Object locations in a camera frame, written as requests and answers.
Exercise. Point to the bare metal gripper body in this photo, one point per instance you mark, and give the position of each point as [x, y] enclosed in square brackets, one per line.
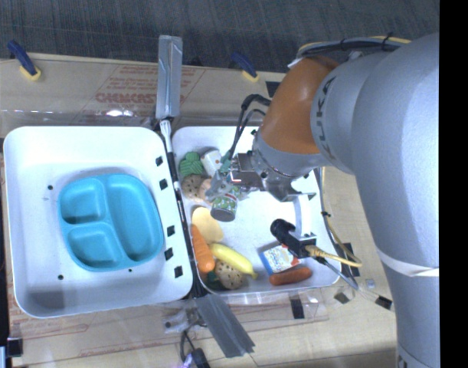
[252, 173]

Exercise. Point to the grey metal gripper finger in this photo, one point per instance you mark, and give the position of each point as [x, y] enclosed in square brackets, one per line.
[241, 192]
[217, 184]

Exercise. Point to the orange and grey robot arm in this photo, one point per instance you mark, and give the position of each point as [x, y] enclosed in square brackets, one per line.
[371, 136]

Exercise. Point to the green and white can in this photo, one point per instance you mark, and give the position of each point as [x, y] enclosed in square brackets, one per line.
[224, 207]

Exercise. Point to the green broccoli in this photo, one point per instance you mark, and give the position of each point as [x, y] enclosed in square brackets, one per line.
[190, 164]

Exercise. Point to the white plastic tray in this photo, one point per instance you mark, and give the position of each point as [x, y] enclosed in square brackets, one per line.
[252, 228]
[38, 205]

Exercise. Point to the yellow banana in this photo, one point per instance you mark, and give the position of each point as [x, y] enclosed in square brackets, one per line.
[233, 258]

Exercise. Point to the orange carrot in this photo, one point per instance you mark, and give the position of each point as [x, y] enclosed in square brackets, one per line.
[203, 251]

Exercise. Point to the blue and white carton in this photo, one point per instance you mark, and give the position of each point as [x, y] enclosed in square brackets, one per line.
[279, 261]

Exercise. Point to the red sausage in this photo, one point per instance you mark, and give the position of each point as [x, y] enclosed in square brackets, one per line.
[291, 276]

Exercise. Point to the blue divided plate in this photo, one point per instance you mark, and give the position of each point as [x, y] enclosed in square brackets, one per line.
[115, 221]

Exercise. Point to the brown cardboard board red print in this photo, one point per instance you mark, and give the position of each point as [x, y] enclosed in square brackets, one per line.
[84, 86]

